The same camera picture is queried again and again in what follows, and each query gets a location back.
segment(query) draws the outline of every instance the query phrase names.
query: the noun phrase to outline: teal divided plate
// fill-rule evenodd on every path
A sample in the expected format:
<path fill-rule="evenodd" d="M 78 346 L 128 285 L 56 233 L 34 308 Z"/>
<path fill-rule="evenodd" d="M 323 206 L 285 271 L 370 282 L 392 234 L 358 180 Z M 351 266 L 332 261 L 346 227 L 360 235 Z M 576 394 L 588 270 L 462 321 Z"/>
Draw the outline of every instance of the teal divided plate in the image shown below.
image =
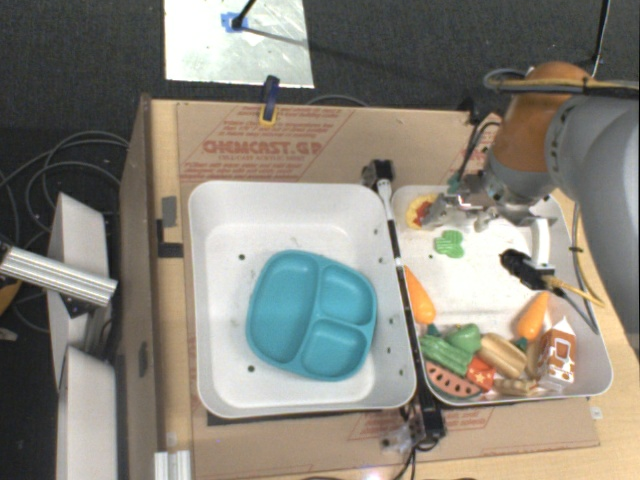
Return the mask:
<path fill-rule="evenodd" d="M 344 380 L 367 357 L 376 311 L 375 291 L 359 272 L 317 254 L 282 251 L 267 261 L 251 295 L 247 341 L 274 366 Z"/>

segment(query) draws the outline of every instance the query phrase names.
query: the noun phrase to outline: cardboard box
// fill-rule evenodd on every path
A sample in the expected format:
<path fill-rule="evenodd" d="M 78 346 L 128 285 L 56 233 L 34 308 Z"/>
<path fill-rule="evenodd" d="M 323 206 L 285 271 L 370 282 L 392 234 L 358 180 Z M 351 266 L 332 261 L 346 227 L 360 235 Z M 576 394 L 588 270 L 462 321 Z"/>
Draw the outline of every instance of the cardboard box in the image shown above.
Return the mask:
<path fill-rule="evenodd" d="M 357 183 L 391 159 L 394 186 L 438 185 L 471 133 L 463 112 L 281 106 L 273 128 L 255 104 L 143 98 L 121 189 L 121 474 L 153 478 L 153 453 L 190 450 L 198 480 L 400 464 L 381 440 L 399 411 L 221 421 L 195 385 L 193 293 L 184 208 L 209 179 Z M 481 154 L 472 160 L 481 165 Z M 448 436 L 419 460 L 595 446 L 586 400 L 447 411 Z M 531 423 L 521 430 L 514 422 Z"/>

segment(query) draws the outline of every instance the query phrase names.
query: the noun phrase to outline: orange carrot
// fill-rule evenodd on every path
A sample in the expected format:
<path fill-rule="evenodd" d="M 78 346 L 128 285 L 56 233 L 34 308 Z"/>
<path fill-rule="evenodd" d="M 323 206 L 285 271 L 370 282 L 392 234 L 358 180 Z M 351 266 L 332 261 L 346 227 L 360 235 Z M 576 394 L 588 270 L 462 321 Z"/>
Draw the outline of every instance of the orange carrot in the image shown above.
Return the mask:
<path fill-rule="evenodd" d="M 549 304 L 549 292 L 540 292 L 529 303 L 527 311 L 518 321 L 518 336 L 526 338 L 528 341 L 535 340 L 542 329 L 544 315 Z"/>
<path fill-rule="evenodd" d="M 407 288 L 409 289 L 409 299 L 411 300 L 411 309 L 413 310 L 413 318 L 419 324 L 429 325 L 436 318 L 436 308 L 431 302 L 431 297 L 420 284 L 420 281 L 409 270 L 404 267 L 405 278 L 407 280 Z"/>

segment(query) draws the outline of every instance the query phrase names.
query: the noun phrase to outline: black carpet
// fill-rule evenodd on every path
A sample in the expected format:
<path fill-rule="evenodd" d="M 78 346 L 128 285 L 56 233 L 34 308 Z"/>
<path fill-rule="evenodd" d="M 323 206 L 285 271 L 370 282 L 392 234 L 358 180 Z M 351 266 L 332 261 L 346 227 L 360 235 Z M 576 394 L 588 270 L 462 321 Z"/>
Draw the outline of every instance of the black carpet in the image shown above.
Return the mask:
<path fill-rule="evenodd" d="M 302 103 L 338 93 L 376 106 L 456 108 L 471 96 L 482 110 L 504 109 L 507 103 L 482 88 L 490 69 L 565 60 L 591 70 L 601 3 L 303 1 L 316 89 L 283 89 L 281 101 Z M 599 78 L 638 80 L 639 1 L 612 0 Z M 230 101 L 259 97 L 255 87 L 164 80 L 163 0 L 0 0 L 0 16 L 0 171 L 5 175 L 80 130 L 128 136 L 141 92 Z M 74 155 L 120 173 L 117 148 Z M 21 175 L 11 182 L 23 245 L 39 231 L 25 216 L 28 179 Z M 53 188 L 107 209 L 104 199 L 112 196 L 89 179 L 85 173 L 63 173 Z M 49 209 L 41 196 L 34 197 L 46 220 Z M 0 189 L 0 233 L 13 236 L 13 229 L 10 202 Z M 44 252 L 46 239 L 34 247 Z M 47 325 L 42 300 L 22 309 L 34 323 Z M 0 327 L 19 334 L 14 343 L 0 341 L 0 480 L 53 478 L 56 395 L 48 337 L 25 327 L 11 311 L 0 317 Z"/>

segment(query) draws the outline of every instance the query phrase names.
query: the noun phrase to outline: black pole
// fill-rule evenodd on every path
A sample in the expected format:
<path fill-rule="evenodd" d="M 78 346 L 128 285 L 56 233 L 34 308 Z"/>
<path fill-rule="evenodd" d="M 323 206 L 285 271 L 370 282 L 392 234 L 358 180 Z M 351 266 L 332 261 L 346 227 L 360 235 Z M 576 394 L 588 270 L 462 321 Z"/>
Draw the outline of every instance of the black pole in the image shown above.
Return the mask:
<path fill-rule="evenodd" d="M 256 0 L 249 0 L 247 2 L 247 5 L 245 5 L 244 9 L 242 9 L 242 11 L 240 12 L 240 14 L 238 14 L 235 18 L 233 18 L 231 20 L 231 28 L 232 29 L 239 30 L 239 29 L 242 28 L 242 20 L 244 20 L 244 18 L 248 14 L 248 12 L 253 7 L 253 4 L 255 4 L 255 3 L 256 3 Z"/>
<path fill-rule="evenodd" d="M 593 52 L 591 60 L 597 62 L 602 53 L 602 38 L 604 37 L 604 27 L 607 24 L 607 15 L 609 14 L 609 5 L 611 0 L 602 0 L 600 4 L 600 23 L 598 24 L 598 37 L 596 39 L 596 49 Z"/>

